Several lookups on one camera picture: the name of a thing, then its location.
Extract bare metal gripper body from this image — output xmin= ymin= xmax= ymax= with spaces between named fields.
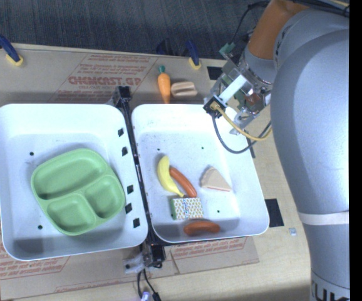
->
xmin=211 ymin=54 xmax=273 ymax=119

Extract beige sandwich wedge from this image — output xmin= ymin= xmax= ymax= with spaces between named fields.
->
xmin=199 ymin=166 xmax=233 ymax=193

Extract beige hot dog bun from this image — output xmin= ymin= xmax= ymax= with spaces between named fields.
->
xmin=170 ymin=80 xmax=199 ymax=99

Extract orange sausage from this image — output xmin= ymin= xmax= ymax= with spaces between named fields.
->
xmin=183 ymin=219 xmax=222 ymax=237
xmin=168 ymin=166 xmax=199 ymax=199

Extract orange carrot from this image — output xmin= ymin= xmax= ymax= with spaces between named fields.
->
xmin=157 ymin=65 xmax=172 ymax=104

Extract yellow banana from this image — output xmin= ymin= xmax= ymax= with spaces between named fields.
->
xmin=156 ymin=154 xmax=185 ymax=198

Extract white plastic tray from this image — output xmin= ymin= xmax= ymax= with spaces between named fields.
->
xmin=130 ymin=103 xmax=271 ymax=245
xmin=0 ymin=103 xmax=149 ymax=261

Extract white carton with yellow pattern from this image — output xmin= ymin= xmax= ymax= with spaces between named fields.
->
xmin=170 ymin=196 xmax=205 ymax=221

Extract thin black and white rod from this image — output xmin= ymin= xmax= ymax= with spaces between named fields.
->
xmin=122 ymin=100 xmax=155 ymax=247

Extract brown cardboard board red print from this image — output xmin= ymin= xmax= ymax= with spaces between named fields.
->
xmin=0 ymin=42 xmax=311 ymax=301

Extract green divided plate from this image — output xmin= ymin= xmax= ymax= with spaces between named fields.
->
xmin=30 ymin=147 xmax=127 ymax=236

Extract black block with thin wires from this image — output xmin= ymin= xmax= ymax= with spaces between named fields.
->
xmin=141 ymin=243 xmax=167 ymax=268
xmin=116 ymin=85 xmax=132 ymax=105

